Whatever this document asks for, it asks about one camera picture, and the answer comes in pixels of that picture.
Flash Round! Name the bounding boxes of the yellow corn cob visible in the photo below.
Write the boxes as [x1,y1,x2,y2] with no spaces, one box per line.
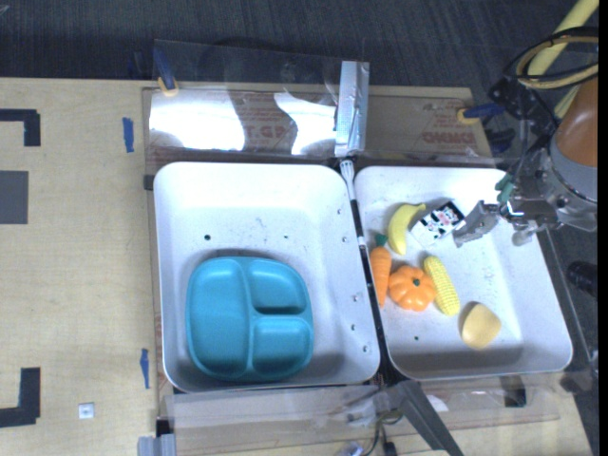
[422,255,462,317]

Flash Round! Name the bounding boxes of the white plastic tray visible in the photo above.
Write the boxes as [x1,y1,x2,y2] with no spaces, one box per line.
[352,164,575,382]
[152,160,383,394]

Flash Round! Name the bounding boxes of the black cylinder on white bracket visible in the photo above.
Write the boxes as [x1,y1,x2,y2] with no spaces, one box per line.
[566,259,599,299]

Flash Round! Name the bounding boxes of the orange carrot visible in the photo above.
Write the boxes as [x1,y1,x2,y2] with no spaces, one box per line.
[369,232,394,310]

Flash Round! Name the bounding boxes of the cow print milk carton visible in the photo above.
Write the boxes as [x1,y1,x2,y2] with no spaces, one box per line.
[409,199,467,248]

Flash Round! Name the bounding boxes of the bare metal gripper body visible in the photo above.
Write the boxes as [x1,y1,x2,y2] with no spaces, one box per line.
[503,152,599,233]

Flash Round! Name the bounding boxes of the yellow potato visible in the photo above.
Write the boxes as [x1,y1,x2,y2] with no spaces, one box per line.
[460,301,504,352]

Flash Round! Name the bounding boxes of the blue divided plate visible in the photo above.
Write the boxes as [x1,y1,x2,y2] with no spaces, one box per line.
[184,255,316,384]

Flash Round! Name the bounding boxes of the yellow banana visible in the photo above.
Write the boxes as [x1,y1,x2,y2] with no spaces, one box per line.
[387,201,428,257]

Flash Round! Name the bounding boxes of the orange pumpkin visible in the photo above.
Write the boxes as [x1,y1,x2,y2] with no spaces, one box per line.
[387,264,438,314]

